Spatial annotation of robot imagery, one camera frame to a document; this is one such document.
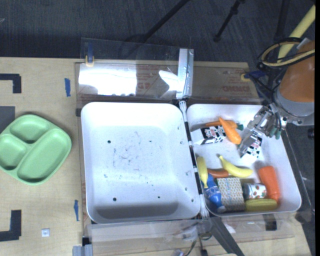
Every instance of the tin can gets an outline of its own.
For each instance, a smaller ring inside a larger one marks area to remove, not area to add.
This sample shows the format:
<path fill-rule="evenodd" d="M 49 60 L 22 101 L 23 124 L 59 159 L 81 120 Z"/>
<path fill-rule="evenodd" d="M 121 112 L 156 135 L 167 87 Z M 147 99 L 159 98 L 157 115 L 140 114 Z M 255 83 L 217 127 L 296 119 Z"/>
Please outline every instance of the tin can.
<path fill-rule="evenodd" d="M 266 186 L 262 183 L 244 183 L 242 191 L 244 199 L 265 198 L 267 196 Z"/>

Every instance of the wooden table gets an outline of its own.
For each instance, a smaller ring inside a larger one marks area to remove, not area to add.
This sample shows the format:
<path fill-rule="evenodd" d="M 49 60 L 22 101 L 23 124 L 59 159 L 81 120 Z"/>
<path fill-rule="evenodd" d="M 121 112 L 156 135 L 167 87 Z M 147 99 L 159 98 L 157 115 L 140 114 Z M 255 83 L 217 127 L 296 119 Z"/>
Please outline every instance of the wooden table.
<path fill-rule="evenodd" d="M 0 58 L 1 74 L 20 74 L 22 78 L 22 93 L 12 92 L 11 81 L 0 80 L 0 106 L 15 106 L 16 118 L 24 114 L 40 115 L 66 131 L 72 140 L 71 152 L 61 168 L 41 185 L 24 184 L 0 171 L 0 231 L 9 230 L 11 210 L 22 212 L 19 240 L 0 242 L 0 255 L 70 256 L 73 246 L 82 244 L 84 222 L 78 117 L 75 114 L 76 62 L 82 60 Z M 66 95 L 66 78 L 70 80 L 70 96 Z M 74 210 L 75 200 L 78 200 L 79 221 Z M 310 255 L 301 224 L 293 215 L 288 220 L 291 225 L 288 238 L 240 242 L 239 247 L 245 255 Z M 42 229 L 50 229 L 50 236 L 42 237 Z M 211 245 L 206 249 L 209 255 L 226 253 L 220 245 Z M 170 256 L 171 253 L 162 251 L 135 255 Z M 196 255 L 200 255 L 198 249 L 190 254 Z"/>

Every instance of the green plate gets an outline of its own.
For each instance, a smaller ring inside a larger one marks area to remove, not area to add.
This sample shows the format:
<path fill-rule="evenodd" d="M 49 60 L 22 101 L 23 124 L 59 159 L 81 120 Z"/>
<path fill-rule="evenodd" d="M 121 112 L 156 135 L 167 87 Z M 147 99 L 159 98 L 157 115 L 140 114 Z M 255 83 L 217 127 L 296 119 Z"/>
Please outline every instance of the green plate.
<path fill-rule="evenodd" d="M 69 135 L 52 122 L 22 115 L 0 134 L 0 169 L 23 183 L 39 185 L 60 168 L 71 146 Z"/>

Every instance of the blue bottle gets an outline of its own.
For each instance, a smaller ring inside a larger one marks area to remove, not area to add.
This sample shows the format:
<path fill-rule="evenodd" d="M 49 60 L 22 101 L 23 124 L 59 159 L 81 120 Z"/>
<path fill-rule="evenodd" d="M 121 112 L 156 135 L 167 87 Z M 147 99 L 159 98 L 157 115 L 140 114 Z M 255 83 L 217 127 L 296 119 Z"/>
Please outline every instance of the blue bottle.
<path fill-rule="evenodd" d="M 208 188 L 205 188 L 204 191 L 208 199 L 212 203 L 214 203 L 214 205 L 216 206 L 216 210 L 219 214 L 224 213 L 226 211 L 226 207 L 221 202 L 221 193 L 217 184 L 214 182 L 214 177 L 212 175 L 208 175 L 208 180 L 206 184 Z"/>

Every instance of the yellow pole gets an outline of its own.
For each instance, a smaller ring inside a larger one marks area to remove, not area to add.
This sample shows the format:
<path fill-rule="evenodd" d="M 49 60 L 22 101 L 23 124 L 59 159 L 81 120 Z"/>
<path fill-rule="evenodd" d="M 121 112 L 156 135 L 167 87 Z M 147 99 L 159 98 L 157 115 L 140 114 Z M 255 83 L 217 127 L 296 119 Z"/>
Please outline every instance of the yellow pole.
<path fill-rule="evenodd" d="M 316 19 L 316 5 L 314 4 L 310 8 L 310 10 L 306 13 L 306 15 L 302 18 L 302 20 L 296 26 L 296 28 L 292 31 L 289 37 L 301 38 L 302 35 L 306 32 L 306 30 L 310 27 L 310 25 L 315 21 L 315 19 Z M 293 46 L 294 46 L 293 44 L 286 44 L 281 46 L 279 50 L 278 58 L 285 57 L 288 54 L 288 52 L 290 52 Z"/>

